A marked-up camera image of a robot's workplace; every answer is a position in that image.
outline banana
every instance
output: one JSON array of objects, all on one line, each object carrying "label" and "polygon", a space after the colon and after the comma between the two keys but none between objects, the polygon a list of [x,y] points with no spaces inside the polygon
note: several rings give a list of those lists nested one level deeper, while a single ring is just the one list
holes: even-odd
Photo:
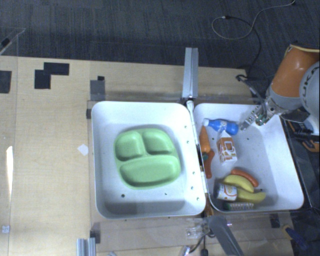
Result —
[{"label": "banana", "polygon": [[266,198],[265,192],[250,193],[244,189],[237,189],[237,201],[258,204]]},{"label": "banana", "polygon": [[237,188],[242,188],[251,193],[254,192],[254,186],[251,184],[251,182],[245,177],[239,175],[228,175],[224,178],[222,183],[226,185],[236,186]]}]

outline green plate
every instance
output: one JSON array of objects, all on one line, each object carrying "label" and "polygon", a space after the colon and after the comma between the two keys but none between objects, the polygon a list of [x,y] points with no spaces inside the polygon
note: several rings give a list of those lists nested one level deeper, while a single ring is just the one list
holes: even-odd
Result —
[{"label": "green plate", "polygon": [[181,172],[177,150],[166,132],[157,128],[121,133],[114,142],[117,170],[132,189],[152,189],[178,178]]}]

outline blue bottle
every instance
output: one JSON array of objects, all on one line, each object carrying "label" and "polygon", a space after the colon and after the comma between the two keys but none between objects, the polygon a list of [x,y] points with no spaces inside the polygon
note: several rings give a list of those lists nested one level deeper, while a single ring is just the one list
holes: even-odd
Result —
[{"label": "blue bottle", "polygon": [[236,135],[239,130],[239,126],[234,122],[229,122],[222,119],[209,120],[207,118],[203,119],[203,126],[210,126],[215,131],[222,133],[224,130],[230,135]]}]

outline sausage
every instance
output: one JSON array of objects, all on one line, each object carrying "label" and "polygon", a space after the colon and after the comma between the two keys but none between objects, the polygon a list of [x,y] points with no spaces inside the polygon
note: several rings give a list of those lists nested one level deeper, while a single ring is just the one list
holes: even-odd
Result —
[{"label": "sausage", "polygon": [[205,172],[205,177],[207,179],[211,179],[212,177],[212,172],[211,172],[211,161],[215,156],[215,152],[211,149],[210,152],[208,153],[208,159],[206,159],[203,163],[204,165],[204,172]]},{"label": "sausage", "polygon": [[208,133],[207,133],[206,127],[204,126],[201,127],[199,140],[200,140],[201,153],[209,153],[211,148],[210,148]]},{"label": "sausage", "polygon": [[242,177],[245,177],[246,179],[248,179],[251,184],[256,188],[259,186],[259,182],[254,178],[252,177],[249,173],[243,171],[243,170],[239,170],[239,169],[233,169],[231,171],[231,174],[233,175],[239,175],[239,176],[242,176]]}]

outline can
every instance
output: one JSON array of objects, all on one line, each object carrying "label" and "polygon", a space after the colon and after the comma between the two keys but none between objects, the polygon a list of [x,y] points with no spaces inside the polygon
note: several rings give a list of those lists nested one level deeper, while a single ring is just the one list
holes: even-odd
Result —
[{"label": "can", "polygon": [[215,198],[225,201],[235,201],[237,199],[237,188],[231,185],[217,184]]}]

